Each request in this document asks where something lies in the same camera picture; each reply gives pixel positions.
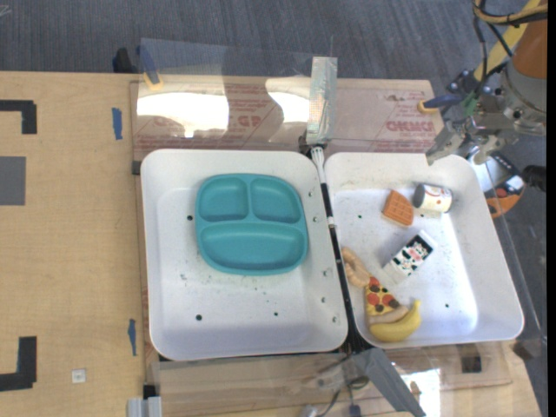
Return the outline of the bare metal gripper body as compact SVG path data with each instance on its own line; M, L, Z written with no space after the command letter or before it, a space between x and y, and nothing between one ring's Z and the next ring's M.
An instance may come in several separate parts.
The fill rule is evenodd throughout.
M461 105L464 116L446 122L447 131L461 139L546 134L546 102L541 100L530 101L519 96L467 96Z

